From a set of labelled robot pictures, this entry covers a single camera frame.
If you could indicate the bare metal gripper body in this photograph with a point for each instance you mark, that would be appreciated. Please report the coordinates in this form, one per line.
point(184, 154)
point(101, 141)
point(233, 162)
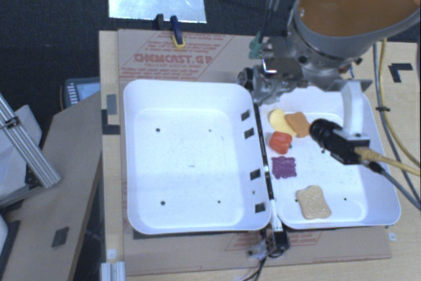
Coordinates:
point(283, 70)

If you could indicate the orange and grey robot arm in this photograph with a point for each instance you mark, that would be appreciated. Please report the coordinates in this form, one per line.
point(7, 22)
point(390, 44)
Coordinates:
point(348, 6)

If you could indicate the yellow toy food piece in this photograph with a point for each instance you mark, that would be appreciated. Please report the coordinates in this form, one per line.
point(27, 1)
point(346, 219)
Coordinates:
point(278, 120)

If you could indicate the orange toy biscuit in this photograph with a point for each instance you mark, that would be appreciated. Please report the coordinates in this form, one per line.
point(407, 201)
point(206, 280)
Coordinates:
point(299, 125)

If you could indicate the red toy pepper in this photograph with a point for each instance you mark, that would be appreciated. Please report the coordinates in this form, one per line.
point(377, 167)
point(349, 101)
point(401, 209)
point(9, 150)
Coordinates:
point(280, 142)

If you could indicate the thin black and white rod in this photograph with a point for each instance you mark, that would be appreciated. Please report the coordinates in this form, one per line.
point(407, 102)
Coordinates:
point(265, 154)

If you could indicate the brown cardboard board red print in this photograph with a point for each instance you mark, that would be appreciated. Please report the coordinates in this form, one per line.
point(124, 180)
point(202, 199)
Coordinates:
point(197, 52)

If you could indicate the purple toy grapes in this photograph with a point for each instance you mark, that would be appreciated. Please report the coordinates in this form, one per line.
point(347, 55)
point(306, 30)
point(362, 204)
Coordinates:
point(283, 168)

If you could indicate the white plastic tray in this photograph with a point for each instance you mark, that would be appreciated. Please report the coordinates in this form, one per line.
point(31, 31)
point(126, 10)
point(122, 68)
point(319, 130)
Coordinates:
point(187, 158)
point(332, 181)

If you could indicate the beige toy bread slice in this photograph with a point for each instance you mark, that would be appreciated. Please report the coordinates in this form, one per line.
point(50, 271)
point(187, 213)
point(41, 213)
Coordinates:
point(313, 203)

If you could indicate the black cylinder on white bracket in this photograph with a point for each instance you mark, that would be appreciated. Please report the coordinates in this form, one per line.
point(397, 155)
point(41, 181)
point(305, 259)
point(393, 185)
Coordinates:
point(338, 139)

